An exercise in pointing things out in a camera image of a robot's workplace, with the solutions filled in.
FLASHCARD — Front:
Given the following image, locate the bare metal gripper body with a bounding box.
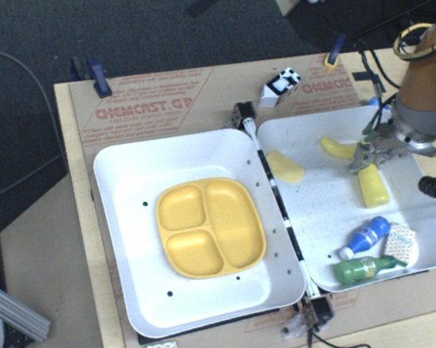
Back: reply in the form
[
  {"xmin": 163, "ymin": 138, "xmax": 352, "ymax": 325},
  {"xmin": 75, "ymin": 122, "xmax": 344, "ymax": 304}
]
[{"xmin": 359, "ymin": 114, "xmax": 436, "ymax": 169}]

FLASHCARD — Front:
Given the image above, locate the yellow banana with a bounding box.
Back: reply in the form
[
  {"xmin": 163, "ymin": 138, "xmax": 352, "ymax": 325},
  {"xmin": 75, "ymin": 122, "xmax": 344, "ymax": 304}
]
[{"xmin": 318, "ymin": 132, "xmax": 362, "ymax": 165}]

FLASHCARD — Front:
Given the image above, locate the yellow bottle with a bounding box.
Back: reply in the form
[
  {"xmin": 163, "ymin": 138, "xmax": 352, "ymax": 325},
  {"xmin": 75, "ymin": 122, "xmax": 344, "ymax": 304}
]
[{"xmin": 355, "ymin": 160, "xmax": 392, "ymax": 211}]

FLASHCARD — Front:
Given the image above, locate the white plastic tray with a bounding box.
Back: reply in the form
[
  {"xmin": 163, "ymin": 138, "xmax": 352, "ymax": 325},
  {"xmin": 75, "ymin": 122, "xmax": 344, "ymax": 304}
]
[
  {"xmin": 89, "ymin": 119, "xmax": 312, "ymax": 344},
  {"xmin": 253, "ymin": 95, "xmax": 436, "ymax": 302}
]

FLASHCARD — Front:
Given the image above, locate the pale yellow wedge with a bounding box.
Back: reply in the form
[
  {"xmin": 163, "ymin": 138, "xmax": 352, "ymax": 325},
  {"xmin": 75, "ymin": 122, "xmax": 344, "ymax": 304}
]
[{"xmin": 265, "ymin": 146, "xmax": 308, "ymax": 189}]

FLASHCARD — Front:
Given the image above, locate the thin black and white rod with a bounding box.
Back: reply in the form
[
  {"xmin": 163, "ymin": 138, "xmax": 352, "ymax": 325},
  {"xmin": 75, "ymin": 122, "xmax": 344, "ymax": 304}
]
[{"xmin": 242, "ymin": 111, "xmax": 317, "ymax": 304}]

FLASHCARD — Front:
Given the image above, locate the black and white cow carton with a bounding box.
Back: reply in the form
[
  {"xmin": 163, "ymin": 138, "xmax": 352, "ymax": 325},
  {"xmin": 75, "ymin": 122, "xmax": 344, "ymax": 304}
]
[{"xmin": 253, "ymin": 65, "xmax": 306, "ymax": 112}]

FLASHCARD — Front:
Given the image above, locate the green bottle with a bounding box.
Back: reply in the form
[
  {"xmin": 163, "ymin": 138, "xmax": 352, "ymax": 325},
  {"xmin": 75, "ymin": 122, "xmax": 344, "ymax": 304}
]
[{"xmin": 331, "ymin": 250, "xmax": 411, "ymax": 287}]

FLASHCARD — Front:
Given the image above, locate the yellow divided plate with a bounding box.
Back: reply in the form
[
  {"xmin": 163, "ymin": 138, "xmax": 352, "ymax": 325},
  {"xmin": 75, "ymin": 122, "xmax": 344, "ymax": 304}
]
[{"xmin": 151, "ymin": 171, "xmax": 272, "ymax": 285}]

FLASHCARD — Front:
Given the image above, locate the brown cardboard board red print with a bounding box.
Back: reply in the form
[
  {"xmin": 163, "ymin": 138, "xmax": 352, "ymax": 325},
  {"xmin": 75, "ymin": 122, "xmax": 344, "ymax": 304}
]
[{"xmin": 68, "ymin": 34, "xmax": 436, "ymax": 348}]

